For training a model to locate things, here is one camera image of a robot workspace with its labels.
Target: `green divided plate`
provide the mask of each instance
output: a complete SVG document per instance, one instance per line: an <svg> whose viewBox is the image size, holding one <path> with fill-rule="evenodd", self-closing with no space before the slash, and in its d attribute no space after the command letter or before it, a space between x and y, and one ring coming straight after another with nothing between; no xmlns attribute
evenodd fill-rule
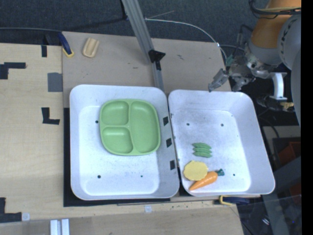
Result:
<svg viewBox="0 0 313 235"><path fill-rule="evenodd" d="M100 134L104 147L123 156L145 155L160 146L160 126L155 107L144 100L116 99L100 109Z"/></svg>

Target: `gray tape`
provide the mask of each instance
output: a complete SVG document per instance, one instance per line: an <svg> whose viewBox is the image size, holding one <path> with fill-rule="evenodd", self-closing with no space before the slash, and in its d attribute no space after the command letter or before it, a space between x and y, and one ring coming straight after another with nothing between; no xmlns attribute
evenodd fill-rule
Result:
<svg viewBox="0 0 313 235"><path fill-rule="evenodd" d="M63 91L63 75L57 72L48 73L48 92Z"/></svg>

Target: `yellow disc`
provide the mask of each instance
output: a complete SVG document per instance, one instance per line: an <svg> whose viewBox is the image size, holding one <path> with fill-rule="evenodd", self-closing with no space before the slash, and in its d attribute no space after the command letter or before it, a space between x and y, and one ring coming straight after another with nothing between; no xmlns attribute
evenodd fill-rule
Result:
<svg viewBox="0 0 313 235"><path fill-rule="evenodd" d="M207 175L208 168L205 163L199 161L190 161L185 165L184 176L192 181L198 181Z"/></svg>

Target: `toy carrot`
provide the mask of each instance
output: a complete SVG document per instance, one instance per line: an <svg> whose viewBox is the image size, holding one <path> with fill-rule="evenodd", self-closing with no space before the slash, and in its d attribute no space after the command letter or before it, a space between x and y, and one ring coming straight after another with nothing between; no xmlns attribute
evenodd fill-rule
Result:
<svg viewBox="0 0 313 235"><path fill-rule="evenodd" d="M219 171L209 171L207 173L207 175L199 180L199 181L196 181L190 188L189 190L195 190L195 189L198 189L198 188L201 188L201 187L204 187L204 186L207 186L211 183L214 183L216 180L217 180L217 177L218 176L224 176L224 172L222 169L220 169Z"/></svg>

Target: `white tray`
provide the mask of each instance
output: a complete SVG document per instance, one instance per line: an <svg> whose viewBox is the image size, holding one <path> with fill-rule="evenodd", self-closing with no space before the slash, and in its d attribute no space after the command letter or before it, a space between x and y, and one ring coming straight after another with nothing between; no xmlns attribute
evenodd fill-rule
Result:
<svg viewBox="0 0 313 235"><path fill-rule="evenodd" d="M193 196L269 194L275 181L253 102L241 92L176 90L169 108L182 184ZM193 143L212 147L211 158L193 155ZM183 175L191 160L209 170L223 169L213 184L189 191L193 181Z"/></svg>
<svg viewBox="0 0 313 235"><path fill-rule="evenodd" d="M100 137L99 112L112 99L141 99L156 108L161 145L143 156L108 152ZM163 118L168 117L164 125ZM83 200L169 198L179 188L167 98L154 87L79 85L70 93L71 188Z"/></svg>

